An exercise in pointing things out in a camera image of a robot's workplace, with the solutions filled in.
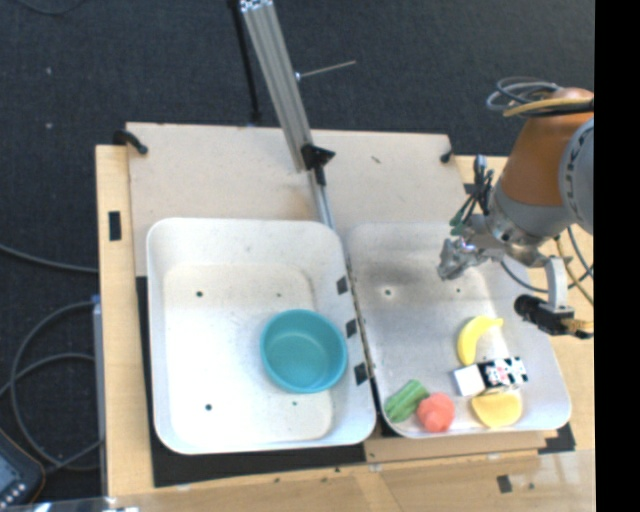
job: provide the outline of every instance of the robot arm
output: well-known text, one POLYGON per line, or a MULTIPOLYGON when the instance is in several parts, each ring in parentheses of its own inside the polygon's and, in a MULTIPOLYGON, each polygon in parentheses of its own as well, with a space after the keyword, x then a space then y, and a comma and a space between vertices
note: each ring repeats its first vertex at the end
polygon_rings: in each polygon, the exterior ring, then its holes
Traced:
POLYGON ((546 82, 509 80, 499 82, 487 105, 528 120, 495 187, 486 159, 476 158, 473 192, 451 220, 456 238, 445 240, 438 274, 455 279, 470 266, 502 261, 505 255, 530 268, 544 267, 549 302, 525 296, 516 301, 516 311, 550 334, 566 334, 566 322, 558 323, 571 312, 564 264, 539 247, 572 224, 593 235, 594 95, 546 82), (524 93, 517 95, 517 90, 524 93), (508 103, 496 105, 498 97, 507 97, 508 103), (481 213, 473 214, 476 205, 481 213))

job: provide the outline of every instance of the teal bowl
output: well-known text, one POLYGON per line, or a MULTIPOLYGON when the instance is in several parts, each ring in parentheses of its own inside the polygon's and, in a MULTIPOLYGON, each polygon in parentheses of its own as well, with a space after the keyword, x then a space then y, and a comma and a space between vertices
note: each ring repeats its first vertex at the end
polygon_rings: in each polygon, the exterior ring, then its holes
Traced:
POLYGON ((329 389, 347 369, 341 332, 308 309, 291 309, 271 318, 260 336, 260 355, 271 380, 293 393, 329 389))

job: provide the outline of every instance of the white tray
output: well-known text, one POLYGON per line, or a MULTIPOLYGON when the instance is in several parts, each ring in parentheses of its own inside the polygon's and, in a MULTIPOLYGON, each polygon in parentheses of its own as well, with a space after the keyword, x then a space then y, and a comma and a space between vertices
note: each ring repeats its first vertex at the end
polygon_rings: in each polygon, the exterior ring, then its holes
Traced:
POLYGON ((147 237, 155 429, 184 454, 357 444, 376 412, 338 236, 311 221, 171 218, 147 237), (274 314, 307 308, 347 337, 349 363, 328 391, 297 395, 271 383, 259 337, 274 314))
MULTIPOLYGON (((513 309, 515 299, 527 290, 498 263, 489 262, 468 269, 459 279, 442 281, 436 267, 449 230, 443 222, 364 224, 346 241, 381 401, 409 379, 418 379, 431 392, 447 393, 456 404, 456 418, 447 433, 429 434, 415 415, 402 423, 389 422, 391 428, 411 438, 495 431, 475 418, 470 399, 460 396, 452 373, 462 366, 456 355, 458 331, 477 315, 505 320, 503 327, 481 338, 478 356, 520 356, 528 373, 529 381, 519 391, 522 417, 502 430, 561 427, 569 419, 571 404, 553 347, 546 334, 513 309)), ((521 277, 526 281, 526 273, 521 277)))

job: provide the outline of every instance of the green toy vegetable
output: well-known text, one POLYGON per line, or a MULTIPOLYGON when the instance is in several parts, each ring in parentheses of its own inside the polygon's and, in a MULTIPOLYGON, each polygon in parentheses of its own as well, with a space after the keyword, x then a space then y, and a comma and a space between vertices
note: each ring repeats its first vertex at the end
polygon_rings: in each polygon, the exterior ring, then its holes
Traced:
POLYGON ((392 423, 399 423, 411 416, 421 400, 429 397, 429 392, 415 379, 407 382, 400 391, 391 395, 384 404, 384 412, 392 423))

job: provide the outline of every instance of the wooden table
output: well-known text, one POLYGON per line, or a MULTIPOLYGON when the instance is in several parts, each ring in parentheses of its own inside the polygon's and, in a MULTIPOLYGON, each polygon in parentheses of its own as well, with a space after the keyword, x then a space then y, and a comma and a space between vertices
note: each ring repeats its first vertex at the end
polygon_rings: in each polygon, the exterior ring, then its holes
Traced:
MULTIPOLYGON (((552 340, 572 400, 576 451, 539 455, 555 432, 491 434, 482 449, 472 439, 416 442, 374 433, 367 462, 341 468, 251 475, 155 488, 135 289, 129 158, 124 146, 96 148, 106 417, 106 493, 113 506, 142 510, 586 510, 595 503, 593 339, 552 340), (121 236, 110 240, 110 212, 121 236)), ((471 181, 471 157, 457 157, 471 181)), ((490 158, 499 171, 504 158, 490 158)), ((589 259, 592 237, 578 232, 589 259)), ((544 248, 553 252, 554 247, 544 248)), ((544 286, 543 275, 532 284, 544 286)), ((593 311, 576 291, 577 317, 593 311)))

